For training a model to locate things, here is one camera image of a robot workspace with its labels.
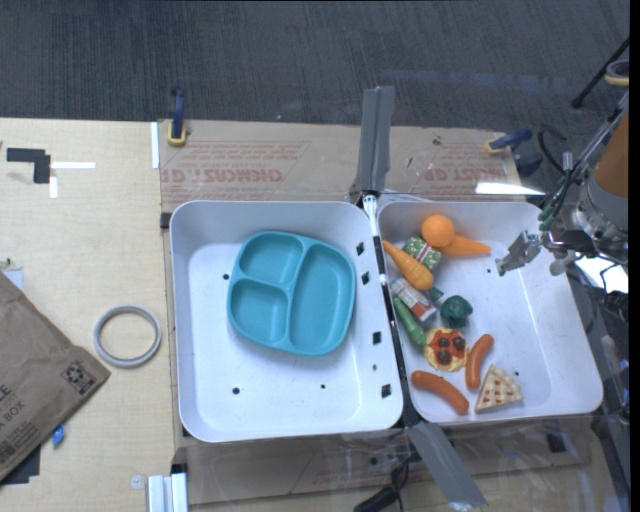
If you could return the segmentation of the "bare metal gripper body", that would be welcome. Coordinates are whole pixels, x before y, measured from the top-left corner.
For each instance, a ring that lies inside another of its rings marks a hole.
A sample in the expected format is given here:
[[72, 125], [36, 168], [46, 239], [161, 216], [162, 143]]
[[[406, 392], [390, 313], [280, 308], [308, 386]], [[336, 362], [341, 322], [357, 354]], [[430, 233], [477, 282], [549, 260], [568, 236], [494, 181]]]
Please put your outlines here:
[[587, 258], [628, 263], [628, 236], [586, 203], [566, 203], [558, 213], [552, 206], [540, 213], [542, 244], [551, 251], [573, 251]]

